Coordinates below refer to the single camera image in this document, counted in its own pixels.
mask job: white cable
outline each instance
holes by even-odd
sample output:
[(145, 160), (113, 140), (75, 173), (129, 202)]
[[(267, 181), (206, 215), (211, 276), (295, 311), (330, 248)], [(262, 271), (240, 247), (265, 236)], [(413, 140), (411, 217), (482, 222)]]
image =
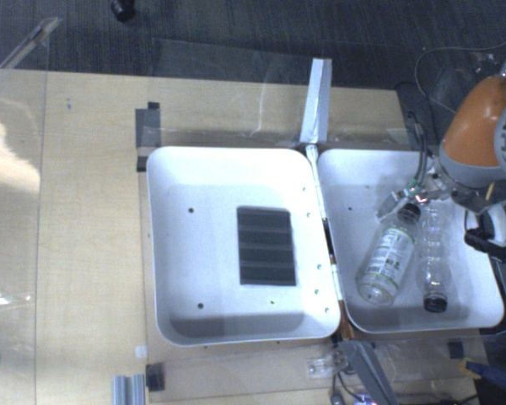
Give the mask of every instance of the white cable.
[(420, 85), (420, 81), (418, 80), (418, 66), (420, 65), (420, 61), (431, 52), (435, 51), (446, 51), (446, 50), (453, 50), (453, 51), (487, 51), (487, 50), (496, 50), (497, 48), (500, 48), (502, 46), (506, 45), (506, 40), (502, 42), (499, 45), (495, 46), (487, 46), (487, 47), (481, 47), (481, 48), (471, 48), (466, 46), (441, 46), (440, 48), (433, 48), (432, 50), (425, 51), (417, 60), (416, 65), (414, 66), (414, 81), (416, 82), (416, 86), (419, 90), (419, 92), (424, 95), (426, 98), (431, 100), (433, 103), (443, 107), (445, 110), (448, 110), (455, 114), (455, 110), (452, 110), (449, 106), (443, 104), (442, 102), (436, 100), (435, 98), (429, 97), (422, 89), (422, 86)]

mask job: bottle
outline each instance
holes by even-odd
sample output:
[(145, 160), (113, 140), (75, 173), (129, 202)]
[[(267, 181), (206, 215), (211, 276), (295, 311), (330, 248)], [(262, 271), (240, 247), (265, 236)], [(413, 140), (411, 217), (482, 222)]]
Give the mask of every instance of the bottle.
[(358, 281), (358, 292), (365, 301), (379, 306), (394, 302), (414, 251), (420, 213), (420, 207), (408, 202), (386, 219), (373, 255)]
[(445, 245), (446, 216), (439, 201), (431, 201), (423, 207), (422, 238), (418, 249), (416, 280), (423, 293), (423, 309), (433, 313), (448, 308), (448, 291), (452, 283)]

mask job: bottle label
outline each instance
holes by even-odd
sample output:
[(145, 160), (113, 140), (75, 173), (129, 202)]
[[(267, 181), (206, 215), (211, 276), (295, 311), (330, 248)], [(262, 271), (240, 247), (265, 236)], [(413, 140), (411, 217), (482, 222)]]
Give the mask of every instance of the bottle label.
[(383, 276), (399, 289), (413, 249), (414, 240), (408, 233), (397, 228), (385, 230), (365, 274)]

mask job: clear plastic bottle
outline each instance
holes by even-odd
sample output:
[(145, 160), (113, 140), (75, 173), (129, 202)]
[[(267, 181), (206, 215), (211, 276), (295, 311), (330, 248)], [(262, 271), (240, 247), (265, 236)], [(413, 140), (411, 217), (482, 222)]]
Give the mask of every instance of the clear plastic bottle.
[(420, 207), (407, 203), (385, 221), (373, 255), (358, 280), (358, 292), (365, 301), (379, 306), (394, 302), (414, 251), (420, 213)]
[(423, 207), (422, 238), (418, 250), (416, 280), (423, 293), (423, 308), (426, 311), (442, 313), (448, 308), (448, 293), (452, 284), (445, 245), (447, 218), (439, 201), (432, 201)]

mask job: bottle with white label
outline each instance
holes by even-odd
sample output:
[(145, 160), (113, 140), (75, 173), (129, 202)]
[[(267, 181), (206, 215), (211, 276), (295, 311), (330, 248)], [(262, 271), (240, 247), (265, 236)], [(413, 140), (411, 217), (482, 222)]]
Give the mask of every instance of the bottle with white label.
[(401, 280), (411, 260), (418, 234), (420, 207), (407, 203), (385, 222), (363, 276), (358, 292), (372, 305), (394, 302)]

